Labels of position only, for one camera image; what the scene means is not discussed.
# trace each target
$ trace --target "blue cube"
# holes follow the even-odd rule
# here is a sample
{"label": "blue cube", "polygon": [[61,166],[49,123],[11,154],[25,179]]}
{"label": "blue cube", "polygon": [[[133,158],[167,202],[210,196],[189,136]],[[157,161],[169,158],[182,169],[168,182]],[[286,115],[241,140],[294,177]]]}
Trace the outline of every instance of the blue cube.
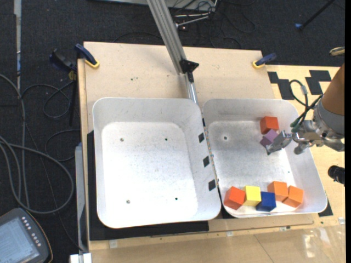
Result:
{"label": "blue cube", "polygon": [[271,192],[261,192],[261,201],[256,206],[256,210],[272,211],[275,207],[275,194]]}

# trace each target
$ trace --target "blue clamp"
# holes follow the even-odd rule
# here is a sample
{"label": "blue clamp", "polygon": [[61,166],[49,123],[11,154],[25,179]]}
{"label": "blue clamp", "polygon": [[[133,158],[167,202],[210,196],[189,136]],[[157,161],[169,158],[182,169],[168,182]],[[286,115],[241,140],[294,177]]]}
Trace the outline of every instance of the blue clamp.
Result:
{"label": "blue clamp", "polygon": [[275,53],[272,53],[272,54],[269,54],[269,55],[266,55],[264,56],[263,58],[261,58],[260,60],[257,60],[257,61],[254,61],[252,63],[252,66],[254,68],[261,68],[263,67],[266,63],[272,61],[272,60],[275,60],[276,59],[276,54]]}
{"label": "blue clamp", "polygon": [[75,51],[77,51],[86,60],[86,64],[88,64],[90,67],[94,69],[99,67],[100,62],[95,59],[85,47],[80,44],[76,44]]}

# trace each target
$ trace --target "aluminum rod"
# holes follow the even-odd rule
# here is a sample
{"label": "aluminum rod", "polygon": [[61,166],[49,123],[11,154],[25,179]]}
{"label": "aluminum rod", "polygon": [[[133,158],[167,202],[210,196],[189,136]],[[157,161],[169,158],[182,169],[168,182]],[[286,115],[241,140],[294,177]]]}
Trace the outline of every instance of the aluminum rod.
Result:
{"label": "aluminum rod", "polygon": [[187,58],[182,43],[179,39],[177,27],[172,19],[165,0],[146,1],[148,2],[151,13],[155,19],[156,25],[166,45],[177,74],[185,77],[188,97],[196,104],[199,104],[197,101],[195,84],[189,81],[187,73],[184,74],[180,66],[180,61],[187,60]]}

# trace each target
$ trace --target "white tray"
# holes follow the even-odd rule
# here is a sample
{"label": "white tray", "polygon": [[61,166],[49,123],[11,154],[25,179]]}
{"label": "white tray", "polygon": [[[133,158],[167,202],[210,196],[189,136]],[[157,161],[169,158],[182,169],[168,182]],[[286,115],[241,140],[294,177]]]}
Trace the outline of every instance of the white tray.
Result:
{"label": "white tray", "polygon": [[296,155],[293,150],[297,144],[291,142],[268,156],[259,143],[259,121],[264,116],[277,117],[280,130],[290,132],[290,123],[299,116],[291,103],[279,99],[212,99],[204,104],[203,116],[222,200],[231,186],[259,186],[261,191],[267,191],[272,181],[282,181],[304,190],[303,203],[298,208],[277,202],[277,207],[266,213],[255,207],[234,210],[224,206],[230,215],[250,218],[319,213],[326,208],[325,191],[309,149]]}
{"label": "white tray", "polygon": [[201,110],[191,100],[102,98],[93,106],[93,122],[97,213],[104,225],[218,215],[221,204]]}

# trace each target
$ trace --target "wooden block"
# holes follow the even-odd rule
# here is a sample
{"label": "wooden block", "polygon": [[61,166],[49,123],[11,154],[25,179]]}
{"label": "wooden block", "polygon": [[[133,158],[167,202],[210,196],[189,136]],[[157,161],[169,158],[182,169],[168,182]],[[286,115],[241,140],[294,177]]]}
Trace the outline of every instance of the wooden block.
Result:
{"label": "wooden block", "polygon": [[261,189],[258,186],[245,186],[244,191],[246,192],[244,205],[255,207],[262,200]]}
{"label": "wooden block", "polygon": [[275,194],[271,192],[261,192],[261,201],[256,206],[259,211],[272,211],[276,208]]}
{"label": "wooden block", "polygon": [[274,193],[275,200],[279,202],[284,201],[289,196],[286,182],[273,181],[267,186],[267,191]]}
{"label": "wooden block", "polygon": [[277,117],[265,116],[261,119],[261,121],[259,122],[259,125],[261,127],[262,134],[266,134],[271,129],[275,131],[279,130],[279,123],[278,123]]}
{"label": "wooden block", "polygon": [[224,205],[232,209],[240,208],[245,201],[245,191],[232,186],[225,194]]}
{"label": "wooden block", "polygon": [[293,208],[298,207],[302,204],[304,191],[300,188],[289,186],[288,188],[289,196],[283,201],[284,204],[287,204]]}
{"label": "wooden block", "polygon": [[264,147],[266,147],[266,145],[272,144],[273,140],[277,136],[278,136],[278,133],[274,129],[271,129],[266,133],[265,136],[263,136],[263,139],[259,143],[261,143]]}

